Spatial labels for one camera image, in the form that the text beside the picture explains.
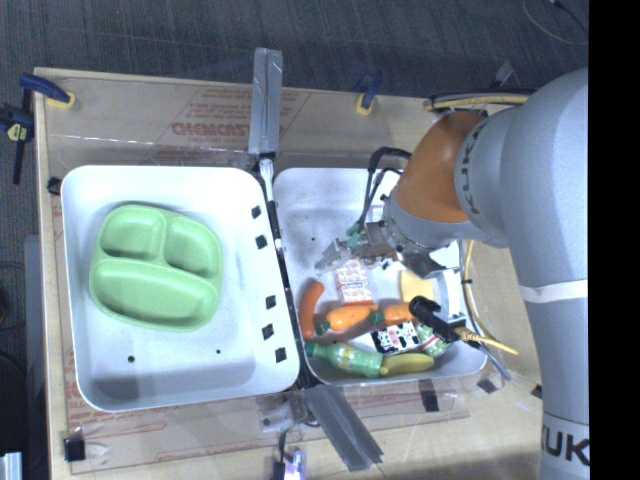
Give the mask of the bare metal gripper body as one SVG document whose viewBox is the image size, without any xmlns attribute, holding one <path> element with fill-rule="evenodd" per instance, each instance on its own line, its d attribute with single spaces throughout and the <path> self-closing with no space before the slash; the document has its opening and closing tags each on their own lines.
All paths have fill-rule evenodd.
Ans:
<svg viewBox="0 0 640 480">
<path fill-rule="evenodd" d="M 347 230 L 347 239 L 358 238 L 357 257 L 368 268 L 375 268 L 398 260 L 397 252 L 383 234 L 385 224 L 382 221 L 354 223 Z"/>
</svg>

